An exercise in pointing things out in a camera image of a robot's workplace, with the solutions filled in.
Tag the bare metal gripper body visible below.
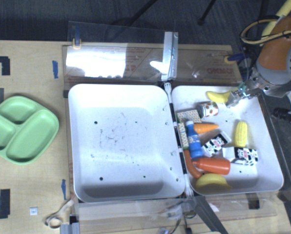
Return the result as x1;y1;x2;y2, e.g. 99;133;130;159
237;72;291;99

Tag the yellow banana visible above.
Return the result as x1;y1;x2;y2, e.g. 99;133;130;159
206;90;232;104

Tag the strawberry print can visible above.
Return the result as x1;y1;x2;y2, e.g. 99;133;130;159
196;101;219;119

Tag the yellow corn cob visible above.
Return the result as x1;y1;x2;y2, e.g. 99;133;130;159
234;120;249;149

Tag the orange carrot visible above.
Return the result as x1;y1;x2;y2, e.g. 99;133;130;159
193;122;220;135

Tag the orange green checked carton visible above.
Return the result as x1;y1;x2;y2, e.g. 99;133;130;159
177;122;190;151
176;109;202;124

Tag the cow print carton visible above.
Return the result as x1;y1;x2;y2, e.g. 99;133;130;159
201;131;232;158
222;146;259;167

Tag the blue bottle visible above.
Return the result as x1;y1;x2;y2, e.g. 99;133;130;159
185;120;205;159

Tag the orange bottle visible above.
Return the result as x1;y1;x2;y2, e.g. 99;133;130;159
192;156;231;176

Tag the orange sausage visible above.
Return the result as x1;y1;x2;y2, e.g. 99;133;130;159
183;149;202;179

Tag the white plastic tray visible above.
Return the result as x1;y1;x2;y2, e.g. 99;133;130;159
67;83;187;203
171;85;285;196

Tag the yellow rounded toy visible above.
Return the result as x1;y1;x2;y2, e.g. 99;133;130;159
195;173;232;190

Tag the green divided plate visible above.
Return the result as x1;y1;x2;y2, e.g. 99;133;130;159
0;96;60;166

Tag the black cylinder on white bracket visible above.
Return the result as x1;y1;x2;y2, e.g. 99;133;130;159
273;89;291;126

